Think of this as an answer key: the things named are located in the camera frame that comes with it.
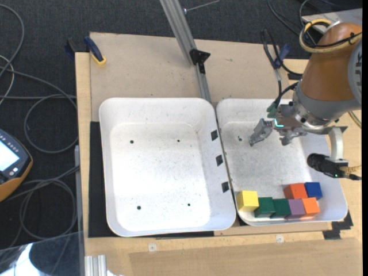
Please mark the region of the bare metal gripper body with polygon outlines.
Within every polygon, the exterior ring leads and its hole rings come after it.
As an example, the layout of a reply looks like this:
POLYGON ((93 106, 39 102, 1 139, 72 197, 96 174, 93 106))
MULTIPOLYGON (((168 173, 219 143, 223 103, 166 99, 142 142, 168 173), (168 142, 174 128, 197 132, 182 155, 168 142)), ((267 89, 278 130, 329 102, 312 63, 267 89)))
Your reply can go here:
POLYGON ((279 105, 273 120, 273 128, 280 135, 305 135, 319 133, 328 120, 318 118, 299 104, 279 105))

